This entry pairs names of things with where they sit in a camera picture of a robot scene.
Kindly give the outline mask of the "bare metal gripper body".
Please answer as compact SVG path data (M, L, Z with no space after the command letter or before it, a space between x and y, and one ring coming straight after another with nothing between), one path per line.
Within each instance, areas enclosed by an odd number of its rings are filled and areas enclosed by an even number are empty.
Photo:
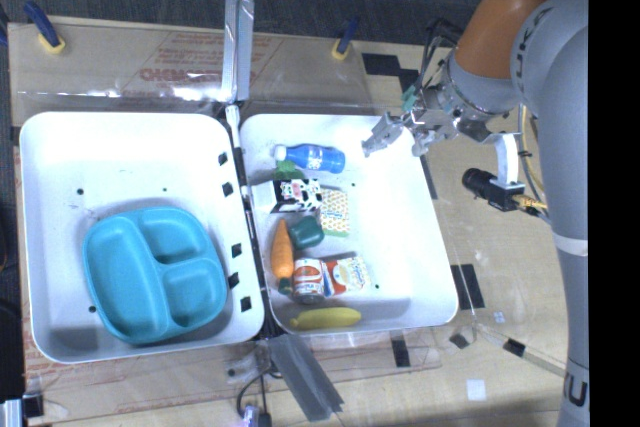
M402 94L402 121L416 141L442 141L459 134L487 141L494 114L466 98L453 82L412 85Z

